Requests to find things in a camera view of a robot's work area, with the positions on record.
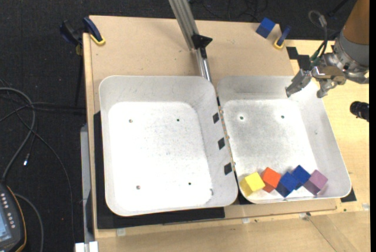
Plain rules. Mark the orange cube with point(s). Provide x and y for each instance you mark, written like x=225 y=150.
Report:
x=271 y=178

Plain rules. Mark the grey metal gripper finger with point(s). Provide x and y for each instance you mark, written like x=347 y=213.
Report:
x=299 y=80
x=324 y=87

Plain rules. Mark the blue cube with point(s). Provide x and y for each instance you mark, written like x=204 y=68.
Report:
x=265 y=27
x=288 y=184
x=302 y=175

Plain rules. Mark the white plastic tray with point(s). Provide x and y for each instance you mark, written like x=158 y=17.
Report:
x=270 y=142
x=158 y=154

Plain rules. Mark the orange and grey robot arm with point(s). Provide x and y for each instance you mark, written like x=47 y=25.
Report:
x=357 y=24

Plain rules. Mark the pale wood board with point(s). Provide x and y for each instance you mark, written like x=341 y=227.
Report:
x=141 y=48

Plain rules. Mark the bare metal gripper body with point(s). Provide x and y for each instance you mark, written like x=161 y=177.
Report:
x=333 y=71

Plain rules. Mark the purple cube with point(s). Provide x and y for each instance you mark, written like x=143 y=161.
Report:
x=316 y=181

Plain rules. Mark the yellow cube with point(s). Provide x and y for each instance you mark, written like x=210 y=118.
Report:
x=252 y=184

